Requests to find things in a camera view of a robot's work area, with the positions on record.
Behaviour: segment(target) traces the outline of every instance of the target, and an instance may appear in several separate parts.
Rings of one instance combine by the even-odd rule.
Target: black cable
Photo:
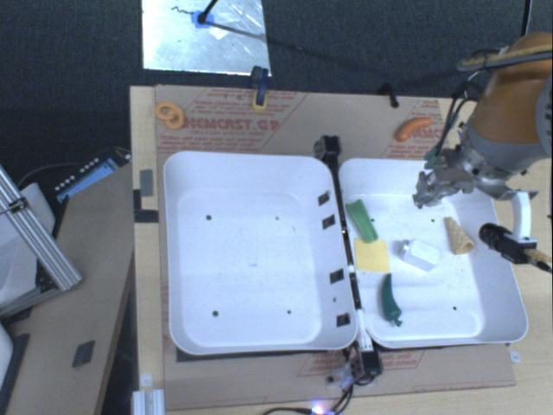
[[[114,146],[113,149],[121,157],[125,157],[125,154],[131,154],[130,150],[122,146]]]
[[[522,28],[520,29],[520,36],[524,37],[528,34],[528,28],[530,27],[530,16],[532,12],[532,0],[524,0],[524,14],[522,16]]]
[[[470,61],[467,64],[463,62],[457,65],[457,70],[461,72],[466,71],[479,71],[486,69],[491,71],[493,69],[501,69],[502,67],[509,67],[518,65],[520,63],[528,63],[531,61],[541,61],[541,60],[551,60],[551,51],[544,50],[539,52],[534,52],[532,54],[518,55],[502,58],[501,60],[488,61],[488,56],[484,56],[484,61],[471,63]]]
[[[461,111],[461,108],[467,103],[468,101],[478,101],[475,97],[464,97],[463,93],[469,88],[469,87],[475,87],[478,89],[478,85],[474,83],[471,80],[463,81],[458,87],[457,90],[452,94],[451,99],[451,105],[449,105],[448,114],[446,115],[446,119],[443,126],[443,132],[442,136],[440,137],[440,141],[438,141],[438,144],[435,146],[435,155],[439,156],[440,152],[442,152],[443,144],[446,141],[446,137],[449,134],[449,131],[454,126],[455,121],[457,120],[457,116],[459,112]],[[459,99],[463,99],[462,102],[455,108],[455,105]]]
[[[471,58],[476,58],[479,55],[487,56],[488,54],[498,54],[501,48],[482,48],[482,49],[476,49],[473,51],[470,56]]]
[[[62,169],[62,168],[72,168],[77,163],[57,163],[57,164],[47,164],[46,166],[41,166],[40,168],[36,168],[28,172],[23,178],[17,183],[17,187],[21,188],[22,185],[31,177],[35,176],[36,174],[46,171],[46,170],[53,170],[53,169]]]
[[[270,413],[275,412],[293,412],[293,413],[301,413],[303,415],[311,415],[313,411],[311,409],[303,409],[301,407],[273,407],[272,409],[269,409],[267,412],[263,412],[263,415],[269,415]]]
[[[336,415],[340,415],[346,410],[347,406],[352,400],[352,396],[353,396],[353,385],[350,385],[347,388],[347,390],[342,394],[338,402],[330,410]]]
[[[359,378],[357,381],[355,381],[355,386],[363,387],[363,386],[369,386],[376,377],[372,375],[370,378],[363,380]]]
[[[553,214],[553,167],[550,168],[550,220]]]

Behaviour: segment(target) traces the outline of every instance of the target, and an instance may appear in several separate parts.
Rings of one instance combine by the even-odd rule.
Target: tabletop
[[[6,413],[102,412],[132,285],[130,188],[127,165],[69,199],[57,243],[83,280],[8,326],[29,341]]]
[[[202,97],[206,88],[190,88],[193,99]],[[348,115],[359,115],[359,110],[375,105],[379,112],[378,137],[374,152],[378,156],[394,157],[398,149],[393,146],[393,132],[399,126],[396,120],[386,123],[385,101],[377,101],[376,97],[359,95],[313,94],[309,99],[301,99],[297,106],[302,105],[302,115],[305,122],[302,133],[310,133],[311,137],[318,138],[324,134],[334,134],[339,127],[333,127],[333,122]],[[415,103],[421,106],[426,99],[419,99],[416,103],[410,98],[399,98],[400,105]],[[445,116],[449,100],[438,99],[437,105]],[[156,148],[166,144],[157,141],[156,118],[154,114],[156,104],[156,89],[154,87],[132,87],[130,90],[130,115],[133,154],[133,188],[140,190],[141,185],[148,181],[154,188],[147,195],[140,197],[140,208],[145,211],[156,211],[159,208],[157,197],[157,154]],[[297,106],[281,104],[283,110],[298,112]],[[465,119],[470,113],[466,109],[462,115]],[[311,121],[310,115],[316,118]],[[293,126],[290,122],[278,125],[283,133]],[[370,125],[366,126],[369,132],[375,131]],[[286,153],[295,154],[305,142],[305,134],[294,132],[288,137]],[[349,154],[355,155],[360,147],[359,134],[350,142]],[[278,140],[274,135],[259,141],[257,151],[263,153],[279,153]],[[550,190],[550,160],[536,163],[525,175],[516,176],[510,181],[513,188],[537,189],[540,195],[532,202],[532,236],[538,240],[539,248],[548,254],[551,253],[551,224],[547,218],[549,211]],[[509,228],[512,227],[512,211],[508,202],[495,202],[499,222]],[[162,337],[162,284],[160,274],[160,229],[154,220],[139,220],[135,223],[135,267],[137,282],[137,324],[138,324],[138,366],[141,374],[141,389],[163,389],[166,385],[163,368],[163,337]],[[551,312],[551,277],[545,272],[528,265],[513,266],[518,287],[522,295],[525,310],[528,316],[529,329],[525,338],[512,344],[505,351],[514,352],[512,364],[515,386],[500,386],[493,388],[469,388],[463,390],[447,390],[445,392],[419,392],[407,394],[379,395],[371,397],[353,398],[346,413],[348,415],[365,414],[368,410],[379,414],[413,414],[413,413],[504,413],[514,415],[519,413],[548,413],[553,405],[551,385],[553,384],[553,344],[552,312]],[[253,404],[235,405],[229,407],[195,408],[189,410],[172,410],[171,414],[230,414],[230,415],[258,415],[274,406],[287,405],[291,407],[310,407],[312,402],[298,402],[287,404]]]

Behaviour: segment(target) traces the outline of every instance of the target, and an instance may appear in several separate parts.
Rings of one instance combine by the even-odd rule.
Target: white tray
[[[327,350],[353,341],[340,218],[322,162],[187,151],[166,162],[164,183],[169,328],[180,349]],[[329,217],[335,224],[323,228]]]
[[[490,198],[480,191],[452,195],[435,207],[418,209],[412,200],[423,163],[353,159],[340,169],[344,202],[361,199],[379,239],[386,241],[392,290],[403,324],[386,321],[379,305],[382,273],[358,271],[365,325],[371,338],[387,348],[416,348],[515,342],[528,322],[511,265],[478,237],[480,227],[497,223]],[[449,249],[443,219],[451,216],[474,242],[465,255]],[[358,238],[348,224],[350,239]],[[398,257],[405,239],[420,239],[442,250],[439,265],[429,272]]]

